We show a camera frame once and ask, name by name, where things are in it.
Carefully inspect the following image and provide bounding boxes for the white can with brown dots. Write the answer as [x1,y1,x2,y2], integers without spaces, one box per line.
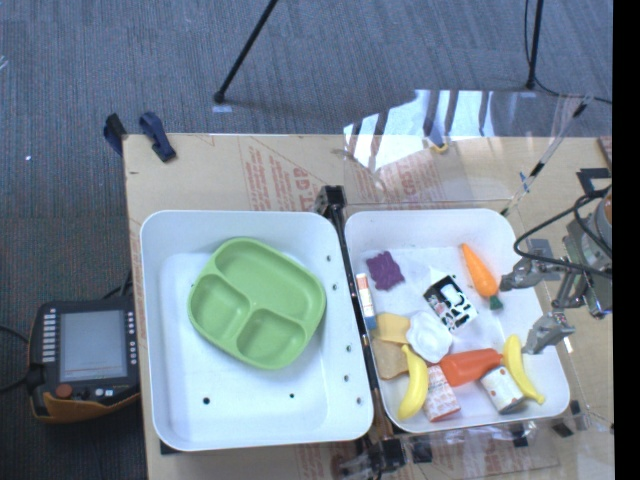
[480,365,526,416]

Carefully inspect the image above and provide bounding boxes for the black tripod leg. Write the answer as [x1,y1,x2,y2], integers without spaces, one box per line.
[213,0,292,105]

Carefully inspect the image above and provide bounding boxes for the orange bottle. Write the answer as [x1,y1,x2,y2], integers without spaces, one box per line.
[439,347,504,389]

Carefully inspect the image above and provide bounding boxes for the black stand pole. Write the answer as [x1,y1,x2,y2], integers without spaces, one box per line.
[524,0,551,91]

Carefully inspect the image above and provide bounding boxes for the black and white carton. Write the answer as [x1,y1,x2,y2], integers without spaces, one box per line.
[422,267,480,333]

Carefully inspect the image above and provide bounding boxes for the black block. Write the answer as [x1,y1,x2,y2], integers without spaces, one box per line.
[368,437,407,475]
[314,184,348,218]

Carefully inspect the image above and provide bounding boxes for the white orange blue tube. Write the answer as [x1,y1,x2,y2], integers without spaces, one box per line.
[355,272,378,331]

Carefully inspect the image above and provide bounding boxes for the orange and white carton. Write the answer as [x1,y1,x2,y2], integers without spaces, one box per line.
[422,364,462,424]

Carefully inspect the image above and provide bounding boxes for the yellow banana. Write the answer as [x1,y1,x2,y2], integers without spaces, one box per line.
[501,334,547,406]
[397,343,431,422]

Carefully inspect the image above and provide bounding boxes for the white plastic tray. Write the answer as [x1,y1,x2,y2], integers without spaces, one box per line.
[343,207,572,435]
[139,209,376,453]

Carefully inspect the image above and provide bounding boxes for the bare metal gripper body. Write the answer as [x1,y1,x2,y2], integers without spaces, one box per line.
[550,219,614,320]

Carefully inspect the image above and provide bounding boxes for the purple grapes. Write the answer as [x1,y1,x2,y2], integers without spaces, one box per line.
[365,250,407,292]

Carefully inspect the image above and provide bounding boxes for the green divided plate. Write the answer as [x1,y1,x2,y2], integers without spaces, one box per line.
[186,236,328,371]

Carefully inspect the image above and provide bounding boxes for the brown bread slice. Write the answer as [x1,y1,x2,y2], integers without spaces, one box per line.
[371,338,412,381]

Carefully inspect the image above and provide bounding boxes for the yellow cheese slice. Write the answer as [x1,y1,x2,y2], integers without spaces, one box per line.
[372,312,413,346]

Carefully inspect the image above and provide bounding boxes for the orange carrot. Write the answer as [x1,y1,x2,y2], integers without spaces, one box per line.
[459,242,504,312]

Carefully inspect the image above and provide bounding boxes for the thin black rod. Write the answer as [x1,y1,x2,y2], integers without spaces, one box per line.
[329,203,387,440]

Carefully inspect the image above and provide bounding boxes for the brown cardboard board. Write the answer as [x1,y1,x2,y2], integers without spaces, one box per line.
[122,133,614,480]

